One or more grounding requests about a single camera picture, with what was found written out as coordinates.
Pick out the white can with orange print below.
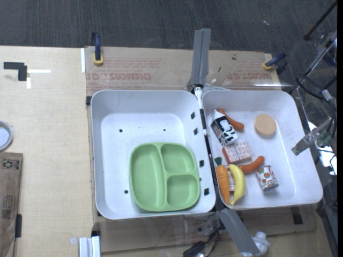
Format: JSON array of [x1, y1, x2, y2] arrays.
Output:
[[255, 165, 280, 192]]

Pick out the white crumpled paper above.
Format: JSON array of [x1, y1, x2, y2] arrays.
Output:
[[251, 231, 272, 254]]

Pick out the tan round biscuit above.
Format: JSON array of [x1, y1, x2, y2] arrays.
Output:
[[253, 113, 278, 137]]

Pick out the green divided plate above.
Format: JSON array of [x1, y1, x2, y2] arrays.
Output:
[[129, 142, 202, 213]]

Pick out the white round ring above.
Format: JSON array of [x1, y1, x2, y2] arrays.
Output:
[[0, 120, 14, 153]]

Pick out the orange and white box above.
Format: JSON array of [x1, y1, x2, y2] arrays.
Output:
[[221, 141, 253, 165]]

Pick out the yellow banana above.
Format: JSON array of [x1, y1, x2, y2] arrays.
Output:
[[228, 163, 247, 206]]

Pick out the orange carrot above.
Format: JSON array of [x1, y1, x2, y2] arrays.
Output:
[[214, 156, 232, 205]]

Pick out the brown paper bag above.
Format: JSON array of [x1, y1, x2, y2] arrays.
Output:
[[0, 152, 24, 257]]

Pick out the white and black carton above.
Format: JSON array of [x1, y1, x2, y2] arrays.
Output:
[[210, 109, 240, 148]]

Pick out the white plastic tray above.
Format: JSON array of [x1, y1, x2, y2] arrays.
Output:
[[90, 89, 217, 221], [201, 89, 324, 211]]

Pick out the orange toy sausage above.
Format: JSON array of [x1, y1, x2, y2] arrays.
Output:
[[216, 108, 245, 132], [238, 155, 266, 176]]

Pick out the orange and white packet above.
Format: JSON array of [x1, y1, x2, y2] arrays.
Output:
[[226, 167, 237, 193]]

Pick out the brown cardboard board red print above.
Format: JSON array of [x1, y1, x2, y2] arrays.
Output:
[[84, 46, 323, 253]]

